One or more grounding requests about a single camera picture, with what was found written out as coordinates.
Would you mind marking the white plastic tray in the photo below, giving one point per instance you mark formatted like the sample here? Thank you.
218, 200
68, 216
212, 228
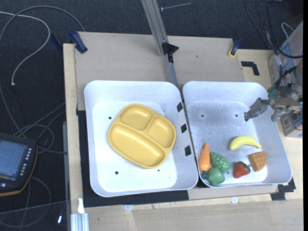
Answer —
134, 180
216, 119

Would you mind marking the yellow banana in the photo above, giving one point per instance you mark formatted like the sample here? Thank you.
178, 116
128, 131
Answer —
243, 140

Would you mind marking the cardboard box with blue print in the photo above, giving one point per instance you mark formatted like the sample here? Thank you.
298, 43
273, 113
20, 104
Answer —
292, 49

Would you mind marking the brown waffle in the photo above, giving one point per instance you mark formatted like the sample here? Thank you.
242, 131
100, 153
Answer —
258, 161

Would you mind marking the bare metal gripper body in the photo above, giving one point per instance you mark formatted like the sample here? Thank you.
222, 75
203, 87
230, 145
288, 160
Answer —
286, 101

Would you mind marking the green pepper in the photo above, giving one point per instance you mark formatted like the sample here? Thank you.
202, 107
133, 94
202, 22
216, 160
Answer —
215, 176

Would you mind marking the orange carrot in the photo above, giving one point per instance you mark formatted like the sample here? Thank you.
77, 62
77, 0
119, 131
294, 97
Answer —
204, 157

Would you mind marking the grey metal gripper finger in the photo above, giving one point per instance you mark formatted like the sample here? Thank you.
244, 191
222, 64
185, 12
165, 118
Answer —
256, 108
279, 114

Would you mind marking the yellow divided plate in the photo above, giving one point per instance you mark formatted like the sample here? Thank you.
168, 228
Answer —
137, 143

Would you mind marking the brown cardboard board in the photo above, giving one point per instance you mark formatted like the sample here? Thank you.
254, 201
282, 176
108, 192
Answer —
125, 59

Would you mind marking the red strawberry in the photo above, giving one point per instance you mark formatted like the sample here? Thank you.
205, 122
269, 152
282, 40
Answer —
241, 170

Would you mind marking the green grapes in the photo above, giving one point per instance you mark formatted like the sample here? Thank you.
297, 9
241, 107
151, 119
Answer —
219, 162

